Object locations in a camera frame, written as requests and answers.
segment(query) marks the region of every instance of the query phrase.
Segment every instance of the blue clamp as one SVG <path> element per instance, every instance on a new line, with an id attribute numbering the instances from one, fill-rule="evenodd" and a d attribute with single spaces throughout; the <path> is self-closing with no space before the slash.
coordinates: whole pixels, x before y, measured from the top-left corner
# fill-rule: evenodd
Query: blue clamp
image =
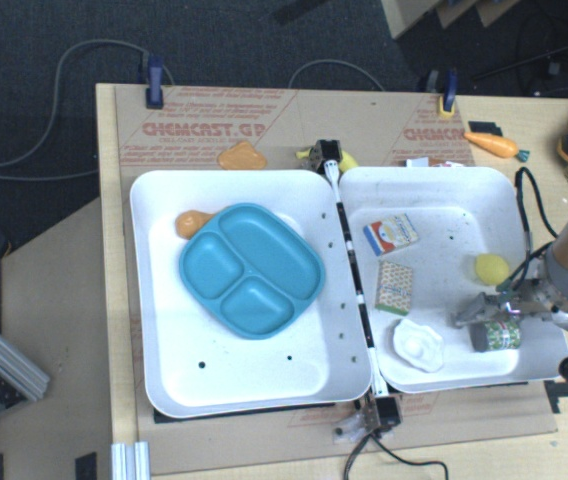
<path id="1" fill-rule="evenodd" d="M 150 55 L 148 58 L 146 89 L 146 108 L 164 108 L 164 95 L 162 94 L 162 57 Z"/>
<path id="2" fill-rule="evenodd" d="M 455 114 L 455 94 L 457 92 L 457 70 L 449 69 L 446 76 L 444 94 L 440 96 L 438 112 L 442 117 L 451 117 Z"/>

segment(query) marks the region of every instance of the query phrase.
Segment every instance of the toy carrot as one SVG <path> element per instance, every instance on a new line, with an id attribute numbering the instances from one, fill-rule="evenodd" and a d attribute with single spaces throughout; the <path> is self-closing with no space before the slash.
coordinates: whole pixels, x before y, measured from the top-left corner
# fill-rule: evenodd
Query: toy carrot
<path id="1" fill-rule="evenodd" d="M 523 162 L 528 158 L 528 151 L 520 151 L 517 144 L 506 137 L 492 133 L 465 132 L 464 138 L 501 158 L 517 156 Z"/>

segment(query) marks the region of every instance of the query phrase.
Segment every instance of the small box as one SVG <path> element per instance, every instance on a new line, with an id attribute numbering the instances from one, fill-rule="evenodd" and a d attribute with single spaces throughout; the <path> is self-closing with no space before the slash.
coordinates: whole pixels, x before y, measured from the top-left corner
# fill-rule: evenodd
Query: small box
<path id="1" fill-rule="evenodd" d="M 412 292 L 412 268 L 386 260 L 380 261 L 375 297 L 377 309 L 406 316 L 411 309 Z"/>
<path id="2" fill-rule="evenodd" d="M 364 227 L 364 235 L 376 256 L 406 247 L 419 238 L 405 213 L 391 215 Z"/>

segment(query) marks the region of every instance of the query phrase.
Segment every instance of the blue plate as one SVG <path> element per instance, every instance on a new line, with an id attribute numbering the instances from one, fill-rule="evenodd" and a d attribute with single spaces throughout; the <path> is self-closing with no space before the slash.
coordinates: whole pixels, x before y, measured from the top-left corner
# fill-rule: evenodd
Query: blue plate
<path id="1" fill-rule="evenodd" d="M 266 208 L 242 203 L 213 217 L 184 247 L 180 276 L 220 321 L 250 339 L 269 338 L 315 300 L 319 256 Z"/>

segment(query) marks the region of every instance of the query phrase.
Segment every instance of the orange carrot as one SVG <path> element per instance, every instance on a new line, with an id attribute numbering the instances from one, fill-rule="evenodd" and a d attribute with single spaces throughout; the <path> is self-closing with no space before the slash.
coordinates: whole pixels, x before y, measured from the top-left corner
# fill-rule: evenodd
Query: orange carrot
<path id="1" fill-rule="evenodd" d="M 486 151 L 490 151 L 502 158 L 511 158 L 519 152 L 517 144 L 511 139 L 493 135 L 492 133 L 466 132 L 464 137 L 473 144 L 477 144 Z"/>

